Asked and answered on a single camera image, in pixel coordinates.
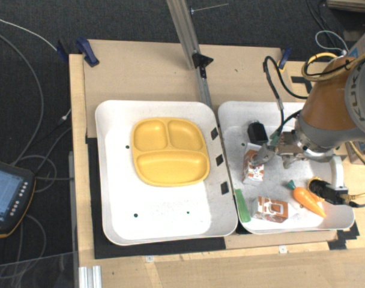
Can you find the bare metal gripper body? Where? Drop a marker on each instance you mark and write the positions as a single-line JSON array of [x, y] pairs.
[[290, 145]]

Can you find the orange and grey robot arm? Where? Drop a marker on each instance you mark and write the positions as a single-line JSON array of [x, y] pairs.
[[329, 106]]

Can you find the white plastic tray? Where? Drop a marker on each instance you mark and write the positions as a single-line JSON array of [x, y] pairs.
[[158, 211], [278, 175]]

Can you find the green flat bar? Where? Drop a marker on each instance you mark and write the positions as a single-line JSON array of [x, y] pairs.
[[242, 205]]

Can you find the small black box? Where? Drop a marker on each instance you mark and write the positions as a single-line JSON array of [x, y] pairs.
[[257, 133]]

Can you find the pale brown flat board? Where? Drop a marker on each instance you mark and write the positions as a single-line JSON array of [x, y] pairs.
[[146, 76]]

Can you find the brown and white carton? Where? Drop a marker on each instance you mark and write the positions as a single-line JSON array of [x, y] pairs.
[[254, 174], [271, 210]]

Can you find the yellow divided plate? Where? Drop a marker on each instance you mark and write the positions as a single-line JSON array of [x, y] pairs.
[[170, 163]]

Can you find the orange carrot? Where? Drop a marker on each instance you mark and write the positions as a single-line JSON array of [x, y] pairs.
[[307, 199]]

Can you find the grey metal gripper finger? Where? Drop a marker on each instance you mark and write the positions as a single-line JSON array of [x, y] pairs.
[[288, 161], [263, 155]]

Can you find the black cylinder on white bracket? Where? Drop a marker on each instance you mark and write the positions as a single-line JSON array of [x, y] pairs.
[[328, 192]]

